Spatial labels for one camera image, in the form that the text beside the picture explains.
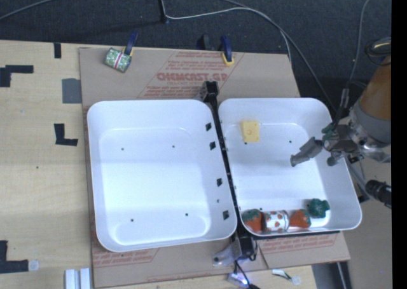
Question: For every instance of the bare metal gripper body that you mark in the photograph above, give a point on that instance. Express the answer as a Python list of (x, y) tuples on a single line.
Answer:
[(345, 143)]

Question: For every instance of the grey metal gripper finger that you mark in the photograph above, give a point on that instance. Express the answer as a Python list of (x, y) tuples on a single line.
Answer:
[(332, 160), (305, 151)]

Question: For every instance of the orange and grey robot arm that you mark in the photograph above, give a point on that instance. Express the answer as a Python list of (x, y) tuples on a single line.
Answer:
[(376, 97)]

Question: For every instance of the white plastic tray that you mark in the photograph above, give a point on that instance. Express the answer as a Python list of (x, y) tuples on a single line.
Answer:
[(273, 173), (152, 179)]

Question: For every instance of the green toy broccoli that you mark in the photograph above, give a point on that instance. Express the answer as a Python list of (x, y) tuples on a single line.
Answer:
[(318, 208)]

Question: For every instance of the yellow cheese wedge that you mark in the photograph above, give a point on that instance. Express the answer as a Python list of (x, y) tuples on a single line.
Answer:
[(250, 131)]

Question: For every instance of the red toy strawberry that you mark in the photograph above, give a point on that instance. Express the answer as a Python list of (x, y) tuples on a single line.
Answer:
[(300, 218), (252, 220)]

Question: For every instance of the white can strawberry print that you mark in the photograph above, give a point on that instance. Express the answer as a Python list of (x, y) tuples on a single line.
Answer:
[(277, 221)]

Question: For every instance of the thin black rod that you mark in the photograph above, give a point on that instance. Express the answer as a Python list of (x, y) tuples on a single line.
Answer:
[(225, 154)]

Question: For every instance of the brown cardboard board red print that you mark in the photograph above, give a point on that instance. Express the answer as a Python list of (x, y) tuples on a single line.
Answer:
[(178, 75)]

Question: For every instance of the green and red can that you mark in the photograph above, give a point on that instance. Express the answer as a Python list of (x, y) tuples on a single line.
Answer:
[(117, 59)]

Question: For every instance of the black cylinder on white bracket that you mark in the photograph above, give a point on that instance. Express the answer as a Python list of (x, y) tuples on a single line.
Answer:
[(378, 189)]

